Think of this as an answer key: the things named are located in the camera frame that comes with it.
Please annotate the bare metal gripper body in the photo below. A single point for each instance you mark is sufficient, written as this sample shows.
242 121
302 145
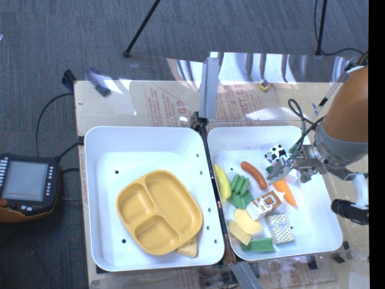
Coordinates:
309 164

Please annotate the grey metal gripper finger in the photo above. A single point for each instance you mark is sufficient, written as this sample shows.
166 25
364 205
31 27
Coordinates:
287 163
274 175

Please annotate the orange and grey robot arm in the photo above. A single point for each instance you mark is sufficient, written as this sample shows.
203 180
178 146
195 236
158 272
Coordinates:
349 116

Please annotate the black and white cow carton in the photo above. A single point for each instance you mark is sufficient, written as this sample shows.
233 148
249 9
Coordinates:
275 153

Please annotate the orange-brown sausage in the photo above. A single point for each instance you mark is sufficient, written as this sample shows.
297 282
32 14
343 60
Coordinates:
254 173

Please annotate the orange carrot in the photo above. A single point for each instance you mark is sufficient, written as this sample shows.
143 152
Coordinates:
287 193

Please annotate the brown and white carton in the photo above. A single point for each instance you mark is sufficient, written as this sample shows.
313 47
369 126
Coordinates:
264 205

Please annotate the green pea pods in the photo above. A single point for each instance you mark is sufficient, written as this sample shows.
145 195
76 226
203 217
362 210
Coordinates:
239 184

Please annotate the green lettuce leaf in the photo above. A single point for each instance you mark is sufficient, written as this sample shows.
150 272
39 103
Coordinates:
240 201

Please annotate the yellow banana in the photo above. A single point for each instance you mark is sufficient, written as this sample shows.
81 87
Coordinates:
222 182

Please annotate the white plastic tray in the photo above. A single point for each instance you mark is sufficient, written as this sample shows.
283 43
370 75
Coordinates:
312 221
105 221

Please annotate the yellow cheese slice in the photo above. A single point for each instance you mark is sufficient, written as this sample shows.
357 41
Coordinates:
239 233

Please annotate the green celery stick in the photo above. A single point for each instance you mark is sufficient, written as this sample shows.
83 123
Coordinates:
258 245

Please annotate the yellow cheese wedge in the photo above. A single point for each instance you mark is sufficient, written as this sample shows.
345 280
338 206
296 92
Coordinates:
189 248

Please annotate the yellow divided plate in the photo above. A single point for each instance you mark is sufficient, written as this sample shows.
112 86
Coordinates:
159 212

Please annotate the brown cardboard board red print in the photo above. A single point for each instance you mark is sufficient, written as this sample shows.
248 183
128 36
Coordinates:
120 107

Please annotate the black cylinder on white bracket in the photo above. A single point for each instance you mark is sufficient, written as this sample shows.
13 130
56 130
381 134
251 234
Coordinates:
350 210

